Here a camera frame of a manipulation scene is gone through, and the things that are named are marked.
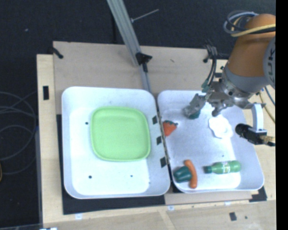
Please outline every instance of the white plastic tray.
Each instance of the white plastic tray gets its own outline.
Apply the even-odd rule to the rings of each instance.
[[[98,158],[91,147],[90,116],[103,106],[142,111],[148,121],[151,152],[146,159],[113,162]],[[156,102],[144,90],[70,87],[62,94],[63,174],[66,191],[75,198],[157,196],[170,186]]]
[[[158,96],[161,121],[170,120],[178,123],[177,129],[168,137],[165,144],[168,151],[172,174],[184,164],[186,159],[192,160],[198,175],[197,188],[189,187],[188,182],[175,186],[185,193],[202,193],[232,190],[257,190],[264,184],[264,175],[259,164],[253,144],[240,138],[235,133],[239,123],[246,123],[243,111],[238,107],[222,110],[221,115],[228,120],[231,135],[217,138],[209,128],[213,107],[206,103],[200,116],[187,119],[183,114],[195,94],[204,95],[200,91],[164,91]],[[228,174],[205,174],[204,166],[218,161],[238,160],[241,171]]]

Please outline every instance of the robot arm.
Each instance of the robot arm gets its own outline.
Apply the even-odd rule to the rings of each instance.
[[[238,39],[223,69],[222,77],[219,81],[212,81],[217,51],[210,47],[212,71],[202,85],[202,91],[206,95],[195,95],[190,105],[184,109],[184,113],[188,118],[197,118],[205,102],[215,108],[212,116],[219,115],[223,109],[233,105],[251,109],[253,127],[240,124],[236,127],[236,132],[253,144],[273,146],[274,143],[263,129],[262,108],[265,104],[250,103],[249,98],[267,85],[275,89],[276,17],[270,14],[235,11],[228,15],[224,29]]]

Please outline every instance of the toy carrot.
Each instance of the toy carrot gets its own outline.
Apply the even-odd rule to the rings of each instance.
[[[162,123],[162,125],[163,125],[164,135],[169,136],[177,128],[178,123],[165,120]]]
[[[195,167],[194,167],[192,161],[191,160],[185,160],[184,165],[188,167],[188,169],[192,175],[192,178],[190,180],[190,188],[196,188],[197,187],[197,173],[196,173],[196,170],[195,170]]]

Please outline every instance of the yellow cable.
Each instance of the yellow cable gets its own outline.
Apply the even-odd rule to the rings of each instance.
[[[276,27],[276,24],[271,24],[271,25],[264,25],[264,26],[255,27],[255,28],[252,28],[252,29],[243,31],[243,32],[233,33],[233,34],[231,34],[231,36],[233,36],[233,37],[238,37],[238,36],[250,34],[250,33],[253,33],[253,32],[258,32],[258,31],[260,31],[260,30],[269,29],[269,28],[273,28],[273,27]]]
[[[234,22],[233,22],[233,24],[234,25],[237,25],[238,24],[238,22],[239,22],[239,20],[242,18],[242,16],[240,16],[240,17],[238,17]]]

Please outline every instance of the plastic bottle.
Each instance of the plastic bottle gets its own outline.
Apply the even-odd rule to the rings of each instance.
[[[225,162],[216,162],[211,166],[205,166],[205,173],[216,173],[216,174],[226,174],[231,172],[239,172],[241,169],[241,164],[239,161],[225,161]]]

